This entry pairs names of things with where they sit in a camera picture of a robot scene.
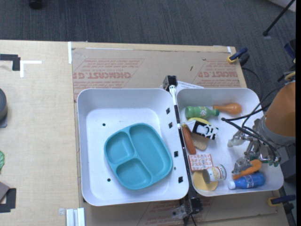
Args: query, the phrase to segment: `wooden table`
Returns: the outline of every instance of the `wooden table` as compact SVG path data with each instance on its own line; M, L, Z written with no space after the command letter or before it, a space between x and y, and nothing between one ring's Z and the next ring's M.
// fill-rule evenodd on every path
M64 210L81 206L71 48L86 47L206 52L227 52L229 49L0 40L1 54L17 54L25 62L22 74L12 71L11 62L0 61L0 88L8 101L8 125L0 129L0 150L5 154L0 181L16 188L16 208L9 213L0 213L1 225L64 225ZM236 71L240 86L246 87L240 66L236 65ZM90 220L92 216L93 212L86 211L87 225L93 225L89 223L93 221ZM115 217L124 225L131 225L131 219L127 221L122 214ZM288 225L283 206L277 207L277 213L271 215L203 222L201 225L255 224Z

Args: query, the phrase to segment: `blue divided plate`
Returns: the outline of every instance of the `blue divided plate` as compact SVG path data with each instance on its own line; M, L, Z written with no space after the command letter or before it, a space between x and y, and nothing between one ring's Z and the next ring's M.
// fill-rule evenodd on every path
M111 135L104 144L104 155L118 181L132 190L162 180L172 168L172 157L162 138L144 123Z

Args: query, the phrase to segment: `green bottle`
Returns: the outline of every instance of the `green bottle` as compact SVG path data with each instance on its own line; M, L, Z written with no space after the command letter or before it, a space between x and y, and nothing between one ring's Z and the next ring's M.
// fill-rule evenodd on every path
M220 111L217 109L210 110L205 106L187 106L185 109L185 116L187 119L192 117L199 117L206 119L209 116L218 116Z

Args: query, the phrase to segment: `cardboard sheet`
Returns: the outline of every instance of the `cardboard sheet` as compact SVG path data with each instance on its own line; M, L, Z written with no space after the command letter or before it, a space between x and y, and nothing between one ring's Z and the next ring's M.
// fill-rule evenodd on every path
M229 64L229 52L166 51L73 48L73 89L75 120L78 94L87 88L158 88L167 75L179 81L205 88L245 87L237 63ZM88 225L172 226L182 225L182 219L172 217L179 202L163 201L94 207L81 195L79 136L77 130L79 205L85 208ZM196 223L230 218L275 214L276 208L266 200L278 192L201 197L203 210L194 215Z
M241 87L229 53L76 48L74 100L87 88L157 88L167 75L205 88Z

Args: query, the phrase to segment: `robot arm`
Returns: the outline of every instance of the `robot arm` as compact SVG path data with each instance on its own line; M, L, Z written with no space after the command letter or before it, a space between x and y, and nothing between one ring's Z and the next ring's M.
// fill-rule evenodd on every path
M262 163L269 163L269 165L277 166L279 164L281 156L277 150L296 142L295 100L295 81L290 81L277 93L266 113L254 121L252 133L240 128L233 135L228 146L250 141L245 155L237 159L233 174L240 174L241 171L251 167L250 161L254 159L258 159Z

